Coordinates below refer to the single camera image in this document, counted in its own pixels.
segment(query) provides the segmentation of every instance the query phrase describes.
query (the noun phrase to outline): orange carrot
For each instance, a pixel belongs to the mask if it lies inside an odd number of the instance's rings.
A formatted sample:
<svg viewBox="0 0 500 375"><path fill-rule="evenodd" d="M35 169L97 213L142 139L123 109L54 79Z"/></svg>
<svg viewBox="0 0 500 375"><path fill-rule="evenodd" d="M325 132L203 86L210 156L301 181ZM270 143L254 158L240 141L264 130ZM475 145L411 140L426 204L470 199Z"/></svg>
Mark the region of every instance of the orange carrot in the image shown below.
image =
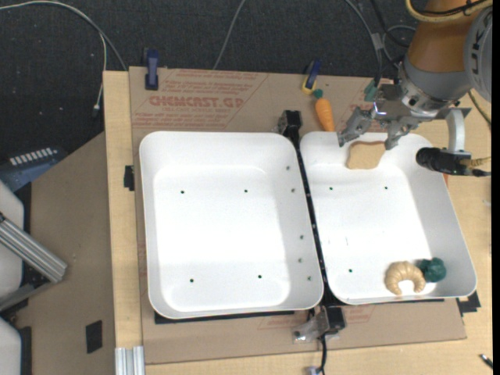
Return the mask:
<svg viewBox="0 0 500 375"><path fill-rule="evenodd" d="M316 109L316 114L321 125L323 125L323 129L333 132L335 130L334 114L332 113L330 102L326 98L318 98L314 108Z"/></svg>

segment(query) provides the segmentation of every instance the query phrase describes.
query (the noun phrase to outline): croissant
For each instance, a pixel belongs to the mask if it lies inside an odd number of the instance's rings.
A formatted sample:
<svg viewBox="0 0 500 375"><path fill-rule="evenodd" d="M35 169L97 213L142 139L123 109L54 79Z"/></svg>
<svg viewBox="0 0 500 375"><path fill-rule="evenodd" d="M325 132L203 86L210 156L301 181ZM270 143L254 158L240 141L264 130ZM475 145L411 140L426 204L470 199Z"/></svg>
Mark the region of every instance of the croissant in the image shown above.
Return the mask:
<svg viewBox="0 0 500 375"><path fill-rule="evenodd" d="M402 280L411 280L415 293L425 288L425 278L422 271L408 261L393 262L385 274L385 286L395 295L401 295L398 284Z"/></svg>

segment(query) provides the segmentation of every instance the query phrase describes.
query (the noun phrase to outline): empty white tray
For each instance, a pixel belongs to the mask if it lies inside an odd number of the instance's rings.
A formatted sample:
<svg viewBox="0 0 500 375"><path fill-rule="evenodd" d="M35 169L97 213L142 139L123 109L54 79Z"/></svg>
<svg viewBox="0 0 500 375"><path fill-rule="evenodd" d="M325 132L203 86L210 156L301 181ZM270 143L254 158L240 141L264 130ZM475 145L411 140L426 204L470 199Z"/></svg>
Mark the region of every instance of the empty white tray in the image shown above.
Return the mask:
<svg viewBox="0 0 500 375"><path fill-rule="evenodd" d="M357 141L383 141L364 134ZM430 143L416 134L382 156L377 168L350 170L350 144L340 148L334 132L301 140L327 279L348 304L395 302L470 295L476 274L441 173L420 167L416 153ZM409 280L402 296L384 283L392 262L439 257L447 275L416 294Z"/></svg>
<svg viewBox="0 0 500 375"><path fill-rule="evenodd" d="M148 293L171 319L309 309L323 281L291 142L153 132L140 145Z"/></svg>

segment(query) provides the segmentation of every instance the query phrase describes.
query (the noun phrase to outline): dark floor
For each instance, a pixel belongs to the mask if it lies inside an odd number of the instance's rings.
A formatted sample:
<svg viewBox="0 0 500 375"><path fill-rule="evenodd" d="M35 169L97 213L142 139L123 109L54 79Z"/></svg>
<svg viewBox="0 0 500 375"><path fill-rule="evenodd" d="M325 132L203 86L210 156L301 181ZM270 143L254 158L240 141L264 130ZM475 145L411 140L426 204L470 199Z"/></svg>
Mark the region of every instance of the dark floor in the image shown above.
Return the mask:
<svg viewBox="0 0 500 375"><path fill-rule="evenodd" d="M127 66L141 65L149 47L159 50L161 66L211 69L241 0L60 1L94 20ZM404 0L376 1L388 27L416 25ZM362 4L371 29L381 32L369 1ZM391 42L387 50L404 52ZM72 152L102 131L102 118L91 116L102 57L98 33L67 9L0 11L0 162L45 145ZM109 70L122 70L110 50L108 57ZM217 69L301 73L316 57L323 74L372 77L377 69L368 33L342 0L248 0Z"/></svg>

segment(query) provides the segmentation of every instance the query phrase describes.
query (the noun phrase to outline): toy carrot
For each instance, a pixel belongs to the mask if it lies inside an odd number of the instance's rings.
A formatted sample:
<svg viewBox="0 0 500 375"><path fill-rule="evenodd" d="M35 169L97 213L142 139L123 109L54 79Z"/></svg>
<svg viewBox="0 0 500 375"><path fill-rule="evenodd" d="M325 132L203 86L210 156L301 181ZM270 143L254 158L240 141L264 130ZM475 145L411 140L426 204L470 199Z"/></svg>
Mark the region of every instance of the toy carrot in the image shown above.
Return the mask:
<svg viewBox="0 0 500 375"><path fill-rule="evenodd" d="M323 129L329 132L335 131L334 114L331 109L330 101L323 97L323 91L321 89L316 89L314 95L317 97L314 109L316 110L316 115Z"/></svg>

